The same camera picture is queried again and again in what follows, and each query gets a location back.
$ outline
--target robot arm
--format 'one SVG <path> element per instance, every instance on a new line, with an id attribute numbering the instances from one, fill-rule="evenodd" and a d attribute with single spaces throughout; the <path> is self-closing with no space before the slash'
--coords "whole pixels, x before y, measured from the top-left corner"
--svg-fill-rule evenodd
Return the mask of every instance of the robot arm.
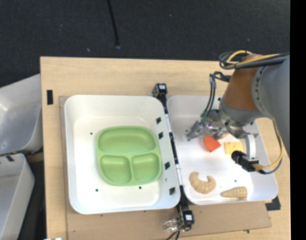
<path id="1" fill-rule="evenodd" d="M 187 139 L 214 136 L 219 139 L 230 133 L 238 139 L 247 139 L 243 127 L 255 119 L 266 117 L 273 120 L 290 156 L 289 150 L 289 55 L 262 56 L 238 51 L 225 53 L 228 61 L 236 55 L 245 56 L 241 62 L 226 63 L 224 69 L 235 69 L 218 110 L 209 109 L 201 115 Z"/>

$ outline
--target white plastic tray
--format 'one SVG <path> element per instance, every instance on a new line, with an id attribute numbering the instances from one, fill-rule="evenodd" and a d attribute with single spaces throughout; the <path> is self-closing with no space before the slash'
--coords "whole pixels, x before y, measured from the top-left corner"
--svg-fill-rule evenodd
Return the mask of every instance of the white plastic tray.
<path id="1" fill-rule="evenodd" d="M 0 240 L 17 239 L 35 177 L 22 153 L 0 157 Z"/>
<path id="2" fill-rule="evenodd" d="M 0 88 L 0 154 L 43 146 L 40 74 Z"/>
<path id="3" fill-rule="evenodd" d="M 228 135 L 219 142 L 221 147 L 213 152 L 207 151 L 203 138 L 198 137 L 187 141 L 186 134 L 193 124 L 200 119 L 200 114 L 208 102 L 206 96 L 173 96 L 168 100 L 174 140 L 181 167 L 184 191 L 187 198 L 197 205 L 210 205 L 222 202 L 240 202 L 235 198 L 225 198 L 220 195 L 222 191 L 234 187 L 245 186 L 248 190 L 246 201 L 266 201 L 277 195 L 277 183 L 274 174 L 261 175 L 257 172 L 247 172 L 225 154 L 223 143 L 239 141 Z M 218 108 L 219 101 L 214 101 L 213 108 Z M 247 132 L 258 134 L 256 123 L 245 128 Z M 261 164 L 268 165 L 269 160 L 260 134 L 255 138 L 256 156 Z M 191 172 L 199 172 L 199 178 L 206 181 L 206 176 L 213 176 L 216 188 L 208 194 L 196 192 L 190 182 Z"/>
<path id="4" fill-rule="evenodd" d="M 180 199 L 169 129 L 160 101 L 151 96 L 76 95 L 64 105 L 68 188 L 72 207 L 82 214 L 169 209 Z M 133 186 L 108 184 L 96 160 L 96 135 L 115 126 L 141 126 L 155 133 L 162 158 L 156 181 Z"/>

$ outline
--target wooden board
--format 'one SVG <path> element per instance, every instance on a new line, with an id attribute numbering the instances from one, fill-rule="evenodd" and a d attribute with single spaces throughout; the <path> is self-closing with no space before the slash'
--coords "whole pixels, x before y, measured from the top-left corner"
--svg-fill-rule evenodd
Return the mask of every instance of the wooden board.
<path id="1" fill-rule="evenodd" d="M 65 171 L 62 153 L 62 136 L 60 120 L 59 97 L 76 94 L 107 94 L 107 95 L 147 95 L 156 83 L 166 83 L 169 96 L 173 95 L 207 95 L 209 93 L 208 76 L 221 70 L 216 61 L 186 61 L 186 60 L 153 60 L 153 59 L 106 59 L 106 58 L 67 58 L 42 57 L 42 98 L 43 98 L 43 128 L 45 153 L 45 185 L 47 234 L 49 238 L 64 239 L 111 239 L 113 232 L 123 239 L 134 239 L 133 236 L 143 236 L 140 239 L 164 239 L 168 234 L 161 230 L 160 223 L 168 220 L 174 211 L 141 211 L 118 214 L 80 215 L 73 211 L 66 202 Z M 226 83 L 218 82 L 217 95 L 222 95 Z M 53 104 L 48 104 L 47 91 L 53 92 Z M 258 122 L 262 138 L 270 159 L 278 155 L 278 144 L 270 121 Z M 279 185 L 279 198 L 282 210 L 267 214 L 262 202 L 252 203 L 252 207 L 244 207 L 250 211 L 251 218 L 264 213 L 263 219 L 257 222 L 248 216 L 237 216 L 243 207 L 192 205 L 197 223 L 194 228 L 182 237 L 188 239 L 288 239 L 290 238 L 290 199 L 289 199 L 289 159 L 285 159 L 281 168 L 275 174 Z M 219 232 L 257 229 L 250 235 L 245 232 Z"/>

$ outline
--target black cable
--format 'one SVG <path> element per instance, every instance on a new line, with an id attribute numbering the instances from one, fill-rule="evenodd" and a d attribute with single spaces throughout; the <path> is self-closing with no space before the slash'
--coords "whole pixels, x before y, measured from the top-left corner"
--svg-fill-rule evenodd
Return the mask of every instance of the black cable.
<path id="1" fill-rule="evenodd" d="M 179 230 L 178 230 L 178 231 L 175 231 L 174 233 L 172 233 L 172 234 L 168 237 L 168 239 L 166 239 L 166 240 L 170 240 L 177 232 L 179 232 Z"/>
<path id="2" fill-rule="evenodd" d="M 268 65 L 274 65 L 274 64 L 280 64 L 282 63 L 285 59 L 286 56 L 290 55 L 290 52 L 283 52 L 283 53 L 279 53 L 277 55 L 271 56 L 271 57 L 267 57 L 264 59 L 260 59 L 250 62 L 250 63 L 243 63 L 242 65 L 239 65 L 238 63 L 241 62 L 241 60 L 237 60 L 237 63 L 232 63 L 232 62 L 227 62 L 228 58 L 233 54 L 234 52 L 224 52 L 219 56 L 219 66 L 224 69 L 224 70 L 232 70 L 232 69 L 247 69 L 247 68 L 254 68 L 254 67 L 261 67 L 261 66 L 268 66 Z M 239 53 L 237 56 L 242 57 L 245 55 L 249 55 L 250 53 L 248 53 L 247 51 L 245 51 L 245 53 Z"/>
<path id="3" fill-rule="evenodd" d="M 204 109 L 201 117 L 204 117 L 204 115 L 207 114 L 208 108 L 209 108 L 209 106 L 211 104 L 211 97 L 212 97 L 212 95 L 213 95 L 213 88 L 212 88 L 212 82 L 211 82 L 211 92 L 210 92 L 209 99 L 208 99 L 208 102 L 207 102 L 207 105 L 206 105 L 206 109 Z"/>
<path id="4" fill-rule="evenodd" d="M 209 113 L 210 113 L 211 110 L 212 110 L 213 103 L 214 103 L 214 99 L 215 99 L 215 87 L 213 87 L 213 96 L 212 96 L 212 100 L 211 100 L 211 105 L 210 105 L 209 110 L 208 110 L 208 112 L 207 112 L 207 114 L 206 114 L 206 117 L 208 117 Z"/>
<path id="5" fill-rule="evenodd" d="M 185 228 L 184 228 L 184 231 L 187 232 L 187 231 L 190 231 L 192 229 L 192 225 L 187 225 Z"/>
<path id="6" fill-rule="evenodd" d="M 229 75 L 224 75 L 222 72 L 220 72 L 220 71 L 215 71 L 214 73 L 213 73 L 213 77 L 215 78 L 215 79 L 219 79 L 219 80 L 221 80 L 221 81 L 224 81 L 224 82 L 229 82 L 229 80 L 231 79 L 231 76 L 229 76 Z"/>
<path id="7" fill-rule="evenodd" d="M 106 0 L 106 1 L 107 1 L 107 5 L 108 5 L 109 14 L 110 14 L 110 17 L 111 17 L 111 20 L 112 20 L 113 29 L 114 29 L 115 47 L 117 49 L 120 49 L 121 44 L 119 42 L 119 36 L 118 36 L 117 26 L 116 26 L 114 12 L 113 12 L 113 8 L 112 8 L 112 3 L 111 3 L 111 0 Z"/>
<path id="8" fill-rule="evenodd" d="M 180 230 L 177 232 L 177 236 L 176 236 L 175 240 L 177 240 L 177 239 L 178 239 L 178 237 L 179 237 L 179 233 L 181 233 L 181 231 L 180 231 Z"/>
<path id="9" fill-rule="evenodd" d="M 282 164 L 282 159 L 279 161 L 277 167 L 275 167 L 273 170 L 271 170 L 271 171 L 259 170 L 258 172 L 259 172 L 260 174 L 263 174 L 263 175 L 264 175 L 264 174 L 267 175 L 267 174 L 274 173 L 274 172 L 276 172 L 277 169 L 281 166 L 281 164 Z"/>

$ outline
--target wooden table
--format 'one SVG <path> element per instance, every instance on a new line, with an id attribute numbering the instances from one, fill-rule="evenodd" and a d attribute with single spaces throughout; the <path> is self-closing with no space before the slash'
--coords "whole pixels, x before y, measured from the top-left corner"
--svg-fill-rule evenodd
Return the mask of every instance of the wooden table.
<path id="1" fill-rule="evenodd" d="M 69 233 L 69 228 L 72 227 L 72 224 L 70 223 L 71 220 L 68 220 L 68 216 L 74 211 L 69 209 L 65 195 L 66 183 L 63 167 L 59 97 L 76 94 L 147 95 L 158 82 L 167 84 L 168 96 L 177 94 L 205 96 L 209 95 L 210 91 L 209 74 L 221 70 L 216 61 L 41 57 L 40 63 L 42 77 L 47 237 L 62 237 L 63 239 L 68 239 L 68 236 L 70 236 L 69 239 L 81 239 L 82 236 L 85 236 L 86 232 L 95 234 L 96 229 L 94 228 L 96 224 L 80 232 L 77 229 Z M 223 95 L 226 86 L 226 83 L 218 81 L 216 94 Z M 263 118 L 257 120 L 257 124 L 260 128 L 269 158 L 271 161 L 274 161 L 278 157 L 279 147 L 273 131 L 272 122 Z M 235 222 L 232 219 L 232 227 L 226 225 L 230 224 L 229 222 L 225 222 L 223 225 L 219 223 L 218 226 L 212 225 L 213 229 L 207 231 L 210 234 L 200 236 L 199 232 L 203 232 L 203 227 L 211 228 L 210 224 L 212 220 L 207 215 L 204 217 L 205 225 L 202 222 L 199 225 L 197 224 L 195 233 L 183 233 L 180 236 L 188 240 L 290 239 L 290 164 L 286 152 L 283 152 L 284 158 L 282 165 L 275 173 L 279 187 L 278 197 L 281 203 L 281 210 L 269 212 L 265 210 L 272 226 L 267 225 L 267 223 L 253 225 L 255 222 L 253 222 L 254 216 L 252 216 L 249 218 L 239 218 L 241 220 L 240 224 L 245 224 L 241 228 L 235 225 L 239 220 L 236 219 Z M 255 203 L 254 206 L 248 209 L 258 209 L 259 214 L 265 217 L 263 211 L 264 206 L 264 203 L 260 202 L 259 204 Z M 198 216 L 202 216 L 202 210 L 198 213 Z M 112 215 L 110 220 L 116 221 L 116 224 L 111 227 L 109 225 L 107 226 L 107 230 L 111 230 L 111 232 L 105 233 L 101 229 L 102 235 L 101 237 L 98 236 L 98 239 L 105 239 L 105 237 L 109 239 L 109 234 L 113 233 L 113 226 L 118 231 L 118 223 L 122 223 L 118 221 L 126 215 L 129 215 L 126 217 L 129 220 L 132 217 L 136 218 L 139 225 L 139 228 L 136 229 L 138 230 L 138 236 L 146 234 L 146 239 L 166 239 L 169 236 L 169 233 L 165 235 L 154 234 L 158 228 L 152 228 L 153 226 L 149 227 L 149 225 L 156 223 L 156 215 L 161 216 L 161 213 L 152 211 L 143 215 L 143 213 L 138 212 L 124 212 L 115 215 L 115 218 Z M 121 225 L 120 228 L 122 227 L 124 227 L 125 231 L 121 239 L 130 239 L 130 234 L 127 233 L 127 230 L 131 229 L 125 225 Z M 241 231 L 243 229 L 255 230 L 251 230 L 248 234 L 245 231 Z"/>

